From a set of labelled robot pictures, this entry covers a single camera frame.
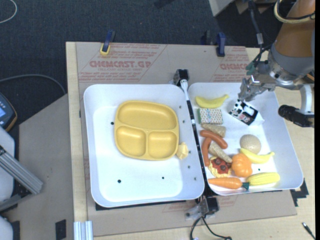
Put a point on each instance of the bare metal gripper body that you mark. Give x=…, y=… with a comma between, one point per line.
x=277, y=77

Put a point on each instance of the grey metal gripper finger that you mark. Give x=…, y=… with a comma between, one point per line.
x=252, y=96
x=243, y=95

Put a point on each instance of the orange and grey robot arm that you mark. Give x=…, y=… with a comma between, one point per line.
x=295, y=34

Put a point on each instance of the black and white milk carton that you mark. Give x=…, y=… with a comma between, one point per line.
x=246, y=114

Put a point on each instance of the yellow banana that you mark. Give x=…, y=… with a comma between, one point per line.
x=210, y=102
x=257, y=157

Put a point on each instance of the green and white packet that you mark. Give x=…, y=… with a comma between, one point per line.
x=210, y=116

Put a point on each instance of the beige ice cream cone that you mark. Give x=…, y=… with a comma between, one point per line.
x=216, y=129
x=218, y=152

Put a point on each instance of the beige bread roll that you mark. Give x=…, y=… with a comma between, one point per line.
x=250, y=143

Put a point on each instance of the orange sausage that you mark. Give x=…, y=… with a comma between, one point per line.
x=217, y=138
x=205, y=150

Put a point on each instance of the thin black and white rod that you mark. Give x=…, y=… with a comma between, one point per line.
x=191, y=114

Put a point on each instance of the white plastic tray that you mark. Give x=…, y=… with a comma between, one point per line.
x=282, y=144
x=140, y=181

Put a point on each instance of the orange pumpkin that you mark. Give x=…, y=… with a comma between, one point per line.
x=241, y=166

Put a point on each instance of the slice of pizza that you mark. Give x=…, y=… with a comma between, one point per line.
x=219, y=167

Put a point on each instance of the pale yellow lumpy toy food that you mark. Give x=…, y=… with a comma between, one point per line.
x=182, y=151

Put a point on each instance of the yellow corn cob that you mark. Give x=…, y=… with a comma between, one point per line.
x=263, y=179

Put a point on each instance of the orange carrot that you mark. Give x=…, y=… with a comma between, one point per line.
x=225, y=182

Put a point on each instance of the yellow divided plate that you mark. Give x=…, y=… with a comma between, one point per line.
x=146, y=116

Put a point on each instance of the brown cardboard board red print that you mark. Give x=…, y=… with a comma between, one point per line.
x=150, y=59

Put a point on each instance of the black cylinder on white bracket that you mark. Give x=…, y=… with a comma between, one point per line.
x=293, y=114

